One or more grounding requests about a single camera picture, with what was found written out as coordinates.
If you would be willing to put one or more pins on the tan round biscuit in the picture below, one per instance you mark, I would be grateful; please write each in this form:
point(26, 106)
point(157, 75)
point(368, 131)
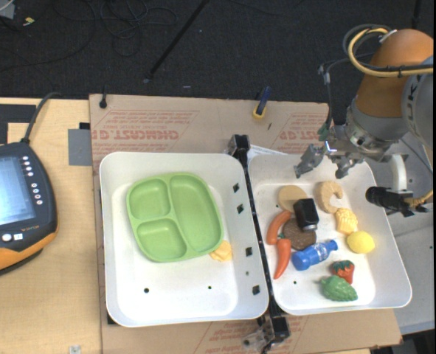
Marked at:
point(287, 195)

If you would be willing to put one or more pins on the orange toy carrot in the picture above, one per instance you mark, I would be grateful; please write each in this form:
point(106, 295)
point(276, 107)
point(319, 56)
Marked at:
point(283, 256)

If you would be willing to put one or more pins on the yellow toy lemon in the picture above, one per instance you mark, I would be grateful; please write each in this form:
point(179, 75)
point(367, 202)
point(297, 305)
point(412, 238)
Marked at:
point(360, 242)

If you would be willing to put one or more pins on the yellow toy fries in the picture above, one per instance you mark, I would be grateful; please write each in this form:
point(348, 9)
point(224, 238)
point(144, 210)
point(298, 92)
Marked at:
point(346, 221)

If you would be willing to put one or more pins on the yellow toy food piece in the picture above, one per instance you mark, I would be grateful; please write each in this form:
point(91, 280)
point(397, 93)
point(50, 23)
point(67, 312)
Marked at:
point(222, 253)

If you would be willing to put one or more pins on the white plastic tray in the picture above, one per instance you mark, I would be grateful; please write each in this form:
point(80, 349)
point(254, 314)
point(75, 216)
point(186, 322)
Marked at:
point(383, 256)
point(180, 290)

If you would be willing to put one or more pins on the small black can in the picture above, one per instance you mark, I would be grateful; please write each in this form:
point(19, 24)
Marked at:
point(306, 212)

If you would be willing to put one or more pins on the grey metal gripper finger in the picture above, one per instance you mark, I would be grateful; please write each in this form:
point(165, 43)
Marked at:
point(310, 160)
point(345, 167)

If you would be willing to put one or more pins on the green divided plate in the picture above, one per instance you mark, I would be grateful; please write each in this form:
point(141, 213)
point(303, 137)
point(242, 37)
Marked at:
point(173, 216)

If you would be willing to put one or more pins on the tan toy croissant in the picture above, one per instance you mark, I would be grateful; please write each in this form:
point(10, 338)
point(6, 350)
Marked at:
point(326, 197)

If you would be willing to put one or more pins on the green toy grapes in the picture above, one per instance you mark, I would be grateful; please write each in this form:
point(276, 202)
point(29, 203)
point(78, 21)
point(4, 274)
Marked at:
point(338, 290)

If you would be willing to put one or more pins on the black cylinder on white bracket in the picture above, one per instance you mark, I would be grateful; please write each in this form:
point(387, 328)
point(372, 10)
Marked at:
point(385, 197)

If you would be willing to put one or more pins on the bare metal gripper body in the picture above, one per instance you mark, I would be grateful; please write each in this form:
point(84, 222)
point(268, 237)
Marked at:
point(350, 146)

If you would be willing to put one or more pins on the thin black rod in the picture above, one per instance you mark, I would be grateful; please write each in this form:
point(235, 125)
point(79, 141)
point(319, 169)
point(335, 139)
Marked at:
point(256, 212)

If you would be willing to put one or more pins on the brown round cookie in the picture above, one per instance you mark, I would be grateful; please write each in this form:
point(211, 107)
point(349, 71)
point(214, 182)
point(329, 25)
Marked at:
point(300, 238)

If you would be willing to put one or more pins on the red toy strawberry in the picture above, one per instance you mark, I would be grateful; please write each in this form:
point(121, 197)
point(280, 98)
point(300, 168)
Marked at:
point(344, 269)

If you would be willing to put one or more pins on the blue plastic bottle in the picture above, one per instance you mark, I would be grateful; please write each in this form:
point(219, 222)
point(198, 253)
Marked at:
point(308, 256)

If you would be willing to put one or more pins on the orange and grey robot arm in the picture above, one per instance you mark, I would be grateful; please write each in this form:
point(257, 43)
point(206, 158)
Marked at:
point(383, 87)

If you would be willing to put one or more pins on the brown cardboard board red print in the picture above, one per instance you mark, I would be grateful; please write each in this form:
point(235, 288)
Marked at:
point(188, 131)

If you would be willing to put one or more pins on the orange toy sausage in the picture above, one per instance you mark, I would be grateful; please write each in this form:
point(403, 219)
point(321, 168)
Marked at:
point(274, 227)

